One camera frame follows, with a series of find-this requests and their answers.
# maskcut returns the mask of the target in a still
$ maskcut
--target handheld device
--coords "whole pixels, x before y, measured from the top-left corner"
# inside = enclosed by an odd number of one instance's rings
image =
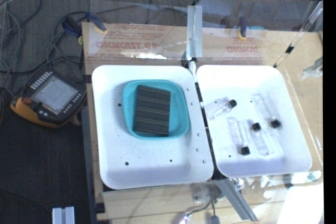
[[[79,112],[85,99],[85,87],[49,68],[36,72],[14,96],[10,107],[31,122],[57,128]]]

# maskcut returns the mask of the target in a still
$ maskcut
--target white tray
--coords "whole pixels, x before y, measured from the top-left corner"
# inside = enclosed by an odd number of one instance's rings
[[[184,92],[189,131],[168,140],[144,140],[129,133],[122,107],[123,87],[133,80],[163,79]],[[204,182],[214,167],[191,73],[178,66],[100,66],[92,73],[99,165],[112,189]]]
[[[197,70],[199,88],[205,104],[220,98],[235,99],[237,106],[218,120],[208,120],[214,154],[220,172],[231,178],[307,171],[311,156],[281,73],[269,66],[212,66]],[[261,118],[251,96],[270,96],[277,108],[282,127],[273,129]],[[250,154],[239,153],[229,130],[228,118],[259,122],[270,135],[275,152],[269,156],[258,153],[250,140]]]

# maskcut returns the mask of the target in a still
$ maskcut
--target clear vial with black cap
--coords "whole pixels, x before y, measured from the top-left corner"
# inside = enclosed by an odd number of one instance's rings
[[[258,122],[252,124],[252,129],[254,131],[254,141],[257,145],[258,151],[262,156],[268,156],[274,153],[274,149],[268,138],[267,133],[261,129]]]
[[[215,106],[207,114],[209,120],[214,120],[219,118],[227,113],[229,113],[232,108],[237,105],[236,100],[231,99],[230,101],[225,101],[223,99],[215,101]]]
[[[261,116],[269,122],[272,128],[281,126],[278,112],[269,97],[263,97],[258,93],[253,95],[252,100]]]
[[[246,124],[244,121],[234,121],[232,123],[232,131],[236,137],[236,143],[239,146],[242,155],[250,154],[249,140],[246,131]]]

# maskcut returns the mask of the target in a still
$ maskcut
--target blue plastic bowl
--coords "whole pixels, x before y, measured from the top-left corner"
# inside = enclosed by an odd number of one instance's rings
[[[170,91],[170,116],[169,116],[169,134],[165,137],[155,137],[136,133],[134,131],[135,107],[137,104],[138,86],[154,87]],[[137,138],[147,140],[163,140],[178,138],[189,129],[189,113],[182,89],[175,83],[168,80],[134,80],[127,83],[122,94],[124,117],[129,132]]]

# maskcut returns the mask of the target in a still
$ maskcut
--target grey carpet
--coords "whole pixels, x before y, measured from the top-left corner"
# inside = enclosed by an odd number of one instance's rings
[[[88,11],[90,1],[42,0],[37,15],[22,25],[22,44],[18,43],[17,35],[11,36],[3,44],[3,58],[10,61],[17,46],[22,46],[17,57],[14,57],[12,68],[15,71],[34,68],[46,60],[52,50],[48,42],[55,23],[67,13]],[[106,1],[147,4],[150,0]],[[152,0],[153,4],[180,7],[186,7],[192,2],[193,0]],[[9,9],[22,19],[35,5],[36,0],[14,0]],[[73,37],[62,39],[59,48],[66,55],[80,56],[81,48]],[[81,78],[76,66],[68,62],[59,63],[55,67],[72,80]],[[0,69],[5,70],[4,65],[0,65]],[[30,75],[31,73],[12,74],[6,81],[6,88],[15,93]],[[5,73],[2,72],[1,84],[4,79]],[[75,206],[76,223],[89,223],[81,128],[67,124],[60,129],[51,130],[29,123],[10,110],[9,100],[10,95],[7,94],[0,126],[0,223],[51,223],[49,210],[65,206]]]

